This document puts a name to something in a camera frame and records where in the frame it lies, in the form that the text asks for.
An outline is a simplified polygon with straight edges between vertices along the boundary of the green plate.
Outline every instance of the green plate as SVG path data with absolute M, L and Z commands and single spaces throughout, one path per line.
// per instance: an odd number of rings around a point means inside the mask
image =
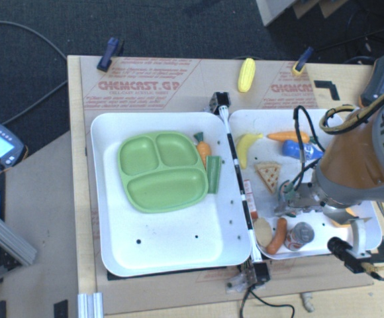
M 142 212 L 175 211 L 208 192 L 208 178 L 193 141 L 180 132 L 151 132 L 124 141 L 119 171 L 131 204 Z

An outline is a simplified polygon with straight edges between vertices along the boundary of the cardboard sheet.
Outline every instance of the cardboard sheet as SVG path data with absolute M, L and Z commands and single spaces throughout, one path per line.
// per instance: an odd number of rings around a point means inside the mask
M 237 90 L 241 60 L 174 58 L 113 58 L 107 73 L 96 69 L 100 57 L 81 57 L 81 83 L 87 145 L 91 218 L 97 288 L 104 296 L 105 314 L 180 307 L 242 299 L 227 293 L 228 279 L 237 267 L 157 274 L 115 279 L 101 259 L 99 214 L 90 126 L 107 112 L 205 111 L 216 91 L 229 92 L 233 113 L 239 109 L 315 109 L 312 83 L 304 72 L 291 73 L 294 62 L 258 60 L 256 75 L 247 93 Z M 372 284 L 365 274 L 350 276 L 333 256 L 270 260 L 271 281 L 260 295 L 271 296 Z

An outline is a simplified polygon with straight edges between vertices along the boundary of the yellow corn cob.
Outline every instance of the yellow corn cob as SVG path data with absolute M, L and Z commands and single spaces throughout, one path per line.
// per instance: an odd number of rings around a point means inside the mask
M 239 92 L 248 92 L 251 88 L 254 75 L 256 73 L 256 62 L 252 58 L 246 58 L 240 68 L 238 78 L 238 90 Z

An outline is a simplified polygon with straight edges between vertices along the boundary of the toy sausage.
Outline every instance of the toy sausage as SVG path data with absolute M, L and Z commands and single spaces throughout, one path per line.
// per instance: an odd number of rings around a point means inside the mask
M 283 242 L 285 241 L 287 233 L 287 220 L 283 217 L 278 218 L 277 220 L 277 228 L 276 233 L 271 240 L 271 242 L 266 246 L 265 250 L 269 254 L 275 254 L 280 246 L 282 246 Z

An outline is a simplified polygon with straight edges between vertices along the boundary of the black clip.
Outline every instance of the black clip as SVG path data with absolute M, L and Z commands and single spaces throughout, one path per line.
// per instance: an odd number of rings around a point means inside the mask
M 296 76 L 300 76 L 303 72 L 304 65 L 307 63 L 311 54 L 314 52 L 314 48 L 308 47 L 304 53 L 301 54 L 298 61 L 294 63 L 292 67 L 292 73 Z
M 103 72 L 108 72 L 108 69 L 111 65 L 111 57 L 114 56 L 117 48 L 119 47 L 119 40 L 116 38 L 111 38 L 107 44 L 107 50 L 98 63 L 97 69 Z
M 220 106 L 230 106 L 230 97 L 228 92 L 214 92 L 210 100 L 210 112 L 218 115 L 218 108 Z

